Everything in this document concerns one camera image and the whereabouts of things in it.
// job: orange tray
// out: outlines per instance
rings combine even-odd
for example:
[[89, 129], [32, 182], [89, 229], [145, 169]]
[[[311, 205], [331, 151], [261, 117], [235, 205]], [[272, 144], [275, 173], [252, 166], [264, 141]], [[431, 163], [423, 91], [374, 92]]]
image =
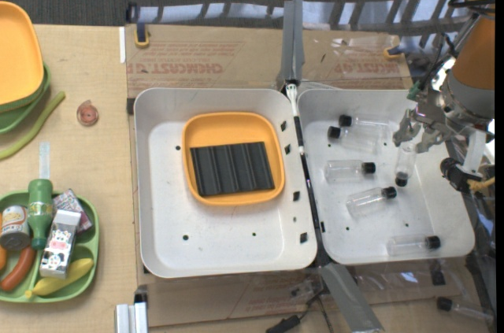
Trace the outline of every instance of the orange tray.
[[26, 12], [0, 1], [0, 112], [36, 99], [44, 68], [39, 40]]
[[[262, 141], [265, 144], [275, 187], [202, 197], [198, 193], [191, 148]], [[274, 199], [284, 188], [284, 163], [273, 126], [264, 117], [248, 112], [205, 113], [191, 118], [183, 128], [183, 167], [191, 193], [207, 205], [249, 205]]]

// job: toy banana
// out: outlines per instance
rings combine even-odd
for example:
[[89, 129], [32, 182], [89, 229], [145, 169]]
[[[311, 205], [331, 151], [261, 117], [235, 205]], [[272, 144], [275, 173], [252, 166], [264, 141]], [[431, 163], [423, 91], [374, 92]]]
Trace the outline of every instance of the toy banana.
[[63, 287], [77, 281], [91, 270], [94, 261], [91, 258], [84, 258], [73, 261], [69, 266], [69, 273], [66, 279], [58, 279], [56, 277], [44, 277], [40, 279], [32, 290], [24, 292], [26, 298], [31, 298], [32, 295], [44, 296], [52, 294]]

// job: white can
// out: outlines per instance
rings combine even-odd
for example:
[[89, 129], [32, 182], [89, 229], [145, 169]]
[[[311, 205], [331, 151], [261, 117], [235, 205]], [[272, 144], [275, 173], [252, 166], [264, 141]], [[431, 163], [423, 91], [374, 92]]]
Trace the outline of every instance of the white can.
[[28, 212], [22, 205], [11, 205], [2, 213], [0, 245], [7, 250], [21, 250], [30, 244]]

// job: light wood surface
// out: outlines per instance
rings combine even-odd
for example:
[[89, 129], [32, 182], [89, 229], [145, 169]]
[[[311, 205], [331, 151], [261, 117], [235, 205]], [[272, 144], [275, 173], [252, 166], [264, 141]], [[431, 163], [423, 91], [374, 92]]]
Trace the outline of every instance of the light wood surface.
[[[71, 187], [91, 201], [100, 216], [100, 252], [94, 282], [80, 296], [66, 302], [30, 305], [0, 304], [0, 331], [13, 333], [112, 332], [113, 312], [131, 304], [137, 288], [135, 218], [125, 65], [120, 63], [118, 28], [37, 25], [43, 59], [53, 78], [50, 95], [66, 92], [42, 131], [21, 152], [0, 161], [0, 194], [26, 189], [39, 176], [39, 143], [50, 142], [50, 176], [55, 189]], [[76, 119], [77, 107], [90, 99], [99, 111], [95, 126]], [[47, 100], [41, 102], [42, 108]], [[33, 124], [30, 116], [20, 127], [0, 135], [0, 150]], [[476, 298], [470, 274], [459, 262], [454, 270], [463, 287]], [[432, 299], [373, 305], [388, 333], [485, 333], [476, 320], [440, 313]], [[152, 332], [263, 332], [285, 316], [223, 320], [201, 324], [156, 327]], [[342, 314], [328, 309], [334, 331], [350, 332]], [[295, 332], [325, 333], [328, 326], [317, 303]]]

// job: green bowl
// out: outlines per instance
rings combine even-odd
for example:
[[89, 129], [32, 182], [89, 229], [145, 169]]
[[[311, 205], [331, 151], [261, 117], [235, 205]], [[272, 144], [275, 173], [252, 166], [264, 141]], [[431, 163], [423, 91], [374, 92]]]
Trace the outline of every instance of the green bowl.
[[[54, 192], [53, 197], [58, 196], [60, 193], [61, 192]], [[28, 206], [28, 198], [28, 191], [14, 191], [4, 196], [0, 196], [0, 212], [3, 212], [5, 208], [11, 205]], [[6, 292], [0, 289], [0, 301], [26, 303], [59, 302], [74, 298], [77, 295], [81, 294], [84, 290], [86, 290], [87, 287], [89, 287], [91, 281], [93, 281], [93, 278], [95, 277], [96, 264], [98, 263], [98, 214], [96, 213], [94, 206], [88, 200], [80, 196], [77, 196], [77, 198], [79, 199], [79, 202], [82, 205], [87, 216], [93, 223], [93, 227], [83, 232], [82, 234], [77, 235], [76, 244], [72, 252], [72, 261], [76, 261], [85, 257], [91, 257], [94, 261], [91, 270], [77, 281], [74, 281], [68, 286], [63, 287], [60, 290], [53, 292], [52, 294], [44, 295], [43, 297], [33, 295], [31, 298], [26, 298], [24, 296], [24, 292], [26, 290], [31, 290], [36, 285], [37, 281], [39, 281], [39, 279], [41, 278], [39, 276], [39, 265], [43, 250], [38, 250], [35, 257], [35, 262], [24, 280], [21, 281], [21, 283], [12, 291]], [[4, 279], [16, 265], [19, 258], [19, 253], [20, 252], [18, 251], [9, 251], [7, 253], [7, 264], [3, 268], [3, 270], [0, 271], [0, 280]]]
[[21, 106], [20, 108], [0, 113], [0, 135], [13, 130], [33, 110], [33, 108], [35, 108], [35, 106], [42, 99], [44, 93], [47, 91], [47, 88], [49, 88], [50, 70], [45, 63], [42, 83], [43, 85], [42, 89], [39, 92], [39, 95], [29, 104], [27, 104], [26, 106]]

